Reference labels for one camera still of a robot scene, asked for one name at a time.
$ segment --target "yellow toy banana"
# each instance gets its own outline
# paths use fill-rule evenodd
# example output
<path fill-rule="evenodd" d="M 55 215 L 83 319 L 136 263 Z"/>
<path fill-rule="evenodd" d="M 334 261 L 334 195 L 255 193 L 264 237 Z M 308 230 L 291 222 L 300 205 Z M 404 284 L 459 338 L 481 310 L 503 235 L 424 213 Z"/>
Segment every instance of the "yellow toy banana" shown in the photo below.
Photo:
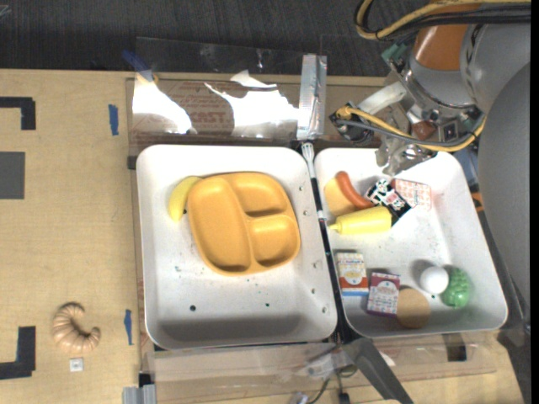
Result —
<path fill-rule="evenodd" d="M 182 179 L 174 188 L 170 198 L 168 199 L 168 215 L 174 221 L 179 221 L 184 215 L 185 204 L 187 203 L 187 195 L 189 191 L 202 178 L 187 177 Z"/>

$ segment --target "wooden surface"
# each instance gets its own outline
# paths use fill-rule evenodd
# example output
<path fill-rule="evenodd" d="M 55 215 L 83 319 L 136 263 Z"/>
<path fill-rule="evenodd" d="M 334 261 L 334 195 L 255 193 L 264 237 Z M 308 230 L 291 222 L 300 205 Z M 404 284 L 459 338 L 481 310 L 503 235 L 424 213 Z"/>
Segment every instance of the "wooden surface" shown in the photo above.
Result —
<path fill-rule="evenodd" d="M 125 80 L 131 77 L 129 72 L 0 71 L 0 95 L 30 96 L 37 108 L 35 131 L 20 130 L 18 110 L 0 109 L 0 151 L 26 153 L 25 199 L 0 199 L 0 361 L 14 360 L 17 327 L 37 329 L 36 371 L 30 378 L 0 380 L 0 403 L 120 403 L 122 388 L 137 383 L 141 355 L 126 167 Z M 328 92 L 340 84 L 353 95 L 354 83 L 360 85 L 356 78 L 335 79 Z M 341 98 L 332 95 L 328 102 L 332 108 Z M 118 136 L 111 134 L 109 104 L 119 110 Z M 84 371 L 75 373 L 69 371 L 70 356 L 51 337 L 56 309 L 72 300 L 86 309 L 81 326 L 99 327 L 103 334 L 84 357 Z M 132 312 L 131 346 L 125 310 Z M 405 389 L 418 403 L 522 402 L 507 353 L 494 338 L 490 345 L 495 372 L 410 381 Z M 380 400 L 370 386 L 351 389 L 350 395 L 352 402 Z M 328 391 L 319 402 L 336 403 L 336 394 Z"/>

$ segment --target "croissant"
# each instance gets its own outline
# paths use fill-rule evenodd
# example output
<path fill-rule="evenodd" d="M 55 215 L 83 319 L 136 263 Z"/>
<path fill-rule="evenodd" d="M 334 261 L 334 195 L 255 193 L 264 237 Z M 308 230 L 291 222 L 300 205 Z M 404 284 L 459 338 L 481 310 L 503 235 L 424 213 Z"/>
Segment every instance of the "croissant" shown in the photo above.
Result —
<path fill-rule="evenodd" d="M 56 345 L 69 354 L 87 354 L 94 350 L 101 339 L 101 331 L 94 327 L 90 333 L 83 331 L 77 319 L 84 315 L 84 308 L 69 302 L 56 312 L 52 320 L 52 337 Z"/>

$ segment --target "yellow bottle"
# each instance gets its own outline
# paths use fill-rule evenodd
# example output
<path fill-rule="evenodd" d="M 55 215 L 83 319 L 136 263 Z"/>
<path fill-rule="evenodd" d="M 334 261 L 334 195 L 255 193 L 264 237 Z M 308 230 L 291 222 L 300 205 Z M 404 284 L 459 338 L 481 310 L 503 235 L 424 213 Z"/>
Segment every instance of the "yellow bottle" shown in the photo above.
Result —
<path fill-rule="evenodd" d="M 354 235 L 389 231 L 391 225 L 391 212 L 387 207 L 380 205 L 341 215 L 337 217 L 335 223 L 329 226 L 329 229 L 341 235 Z"/>

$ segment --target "yellow cable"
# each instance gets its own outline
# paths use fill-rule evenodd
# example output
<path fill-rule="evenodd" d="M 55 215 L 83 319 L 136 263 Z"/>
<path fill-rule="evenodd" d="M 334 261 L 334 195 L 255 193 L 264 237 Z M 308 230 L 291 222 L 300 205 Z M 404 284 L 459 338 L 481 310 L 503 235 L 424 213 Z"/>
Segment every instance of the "yellow cable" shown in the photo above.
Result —
<path fill-rule="evenodd" d="M 360 5 L 356 16 L 356 29 L 359 35 L 368 40 L 380 40 L 395 30 L 400 29 L 405 24 L 408 24 L 415 19 L 425 16 L 427 13 L 434 12 L 440 8 L 449 8 L 450 6 L 460 6 L 463 4 L 481 4 L 481 3 L 496 3 L 496 4 L 512 4 L 512 3 L 531 3 L 531 0 L 440 0 L 438 2 L 429 3 L 422 8 L 414 10 L 412 13 L 403 16 L 398 21 L 390 24 L 389 26 L 379 29 L 376 33 L 371 33 L 366 31 L 363 27 L 363 18 L 367 12 L 367 9 L 371 6 L 374 0 L 363 0 L 363 3 Z"/>
<path fill-rule="evenodd" d="M 352 114 L 359 115 L 360 117 L 363 117 L 365 120 L 370 121 L 371 123 L 381 127 L 382 129 L 388 130 L 395 135 L 404 136 L 407 139 L 410 140 L 411 143 L 415 145 L 422 146 L 423 148 L 427 148 L 428 150 L 432 150 L 434 152 L 457 152 L 461 150 L 462 148 L 467 147 L 470 145 L 479 135 L 481 135 L 481 132 L 483 131 L 483 128 L 485 126 L 486 117 L 483 117 L 483 121 L 481 121 L 481 124 L 479 127 L 470 135 L 465 141 L 461 142 L 458 145 L 455 146 L 432 146 L 432 145 L 425 145 L 422 144 L 419 139 L 413 138 L 408 133 L 405 133 L 396 127 L 393 127 L 392 125 L 389 125 L 384 120 L 379 119 L 375 115 L 368 114 L 365 111 L 362 111 L 361 109 L 355 109 L 351 108 L 350 106 L 343 106 L 342 108 L 337 109 L 337 115 L 343 117 L 343 120 L 349 120 L 350 116 Z"/>

